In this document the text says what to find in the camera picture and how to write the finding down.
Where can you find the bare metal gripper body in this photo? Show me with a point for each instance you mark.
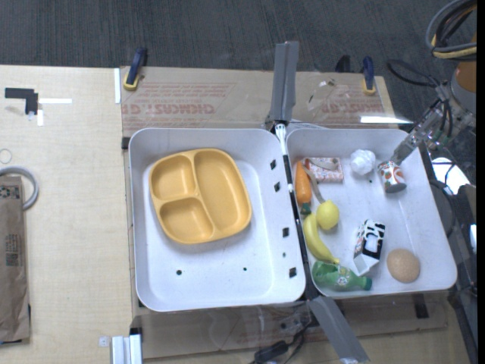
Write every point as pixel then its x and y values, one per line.
pixel 432 125

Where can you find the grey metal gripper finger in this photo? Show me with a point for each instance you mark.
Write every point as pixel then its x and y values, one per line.
pixel 402 146
pixel 409 151

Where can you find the white can with orange print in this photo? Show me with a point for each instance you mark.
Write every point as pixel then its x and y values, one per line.
pixel 392 178

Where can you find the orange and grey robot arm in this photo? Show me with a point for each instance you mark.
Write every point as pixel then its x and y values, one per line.
pixel 467 79

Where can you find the white crumpled ball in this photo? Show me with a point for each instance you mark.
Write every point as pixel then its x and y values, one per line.
pixel 362 161

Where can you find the white plastic tray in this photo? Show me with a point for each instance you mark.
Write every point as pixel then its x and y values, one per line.
pixel 417 222
pixel 227 279

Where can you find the pink patterned packet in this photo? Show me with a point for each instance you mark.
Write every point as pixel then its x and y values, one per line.
pixel 327 170

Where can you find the yellow lemon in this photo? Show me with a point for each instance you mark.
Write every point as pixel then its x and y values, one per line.
pixel 327 214

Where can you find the black and white carton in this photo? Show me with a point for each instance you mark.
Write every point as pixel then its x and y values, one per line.
pixel 369 245

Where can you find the orange carrot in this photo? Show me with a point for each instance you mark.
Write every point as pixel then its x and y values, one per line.
pixel 303 188

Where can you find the beige round bread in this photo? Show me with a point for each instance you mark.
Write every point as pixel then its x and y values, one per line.
pixel 403 265

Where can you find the yellow banana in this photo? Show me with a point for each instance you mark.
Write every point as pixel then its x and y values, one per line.
pixel 313 237

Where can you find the green plastic bottle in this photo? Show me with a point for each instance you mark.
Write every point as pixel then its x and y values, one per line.
pixel 337 277

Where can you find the yellow divided plate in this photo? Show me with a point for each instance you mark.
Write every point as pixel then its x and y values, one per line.
pixel 221 188

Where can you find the brown cardboard board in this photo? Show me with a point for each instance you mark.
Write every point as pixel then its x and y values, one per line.
pixel 189 106

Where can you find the brown paper bag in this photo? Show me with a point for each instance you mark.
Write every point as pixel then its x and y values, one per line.
pixel 13 264

